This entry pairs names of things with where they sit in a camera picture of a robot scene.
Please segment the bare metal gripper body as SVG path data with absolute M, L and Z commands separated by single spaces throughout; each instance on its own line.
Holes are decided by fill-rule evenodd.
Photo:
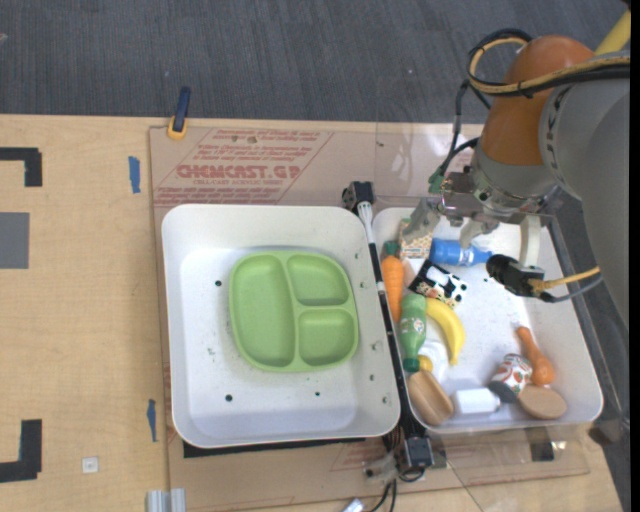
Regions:
M 449 219 L 519 223 L 526 215 L 544 214 L 553 203 L 556 186 L 533 192 L 509 192 L 482 173 L 451 173 L 440 185 L 439 210 Z

